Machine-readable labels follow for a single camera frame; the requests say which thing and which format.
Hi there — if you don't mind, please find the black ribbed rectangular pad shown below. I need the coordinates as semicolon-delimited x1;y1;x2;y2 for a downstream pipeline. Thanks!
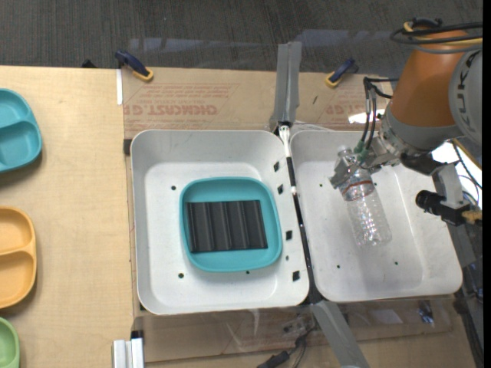
185;199;269;255

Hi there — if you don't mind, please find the green divided plate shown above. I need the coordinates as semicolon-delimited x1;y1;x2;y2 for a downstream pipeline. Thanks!
0;316;21;368

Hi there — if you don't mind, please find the clear plastic bottle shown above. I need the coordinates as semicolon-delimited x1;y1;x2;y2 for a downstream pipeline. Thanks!
334;146;394;248

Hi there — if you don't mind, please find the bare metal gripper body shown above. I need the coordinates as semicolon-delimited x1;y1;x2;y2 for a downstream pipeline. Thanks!
360;133;408;173

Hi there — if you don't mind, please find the white plastic tray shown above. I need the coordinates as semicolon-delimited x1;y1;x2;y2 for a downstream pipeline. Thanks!
288;129;464;304
130;129;311;317

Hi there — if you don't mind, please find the black cylinder on white bracket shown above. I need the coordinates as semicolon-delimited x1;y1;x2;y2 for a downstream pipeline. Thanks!
415;163;483;228

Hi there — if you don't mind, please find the blue divided plate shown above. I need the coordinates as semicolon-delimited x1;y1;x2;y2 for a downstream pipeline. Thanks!
0;87;43;174

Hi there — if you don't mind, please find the orange divided plate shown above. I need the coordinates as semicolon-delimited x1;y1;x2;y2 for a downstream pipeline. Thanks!
0;205;38;310

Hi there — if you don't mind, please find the brown cardboard board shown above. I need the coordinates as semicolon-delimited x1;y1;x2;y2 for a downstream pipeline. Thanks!
121;66;463;364

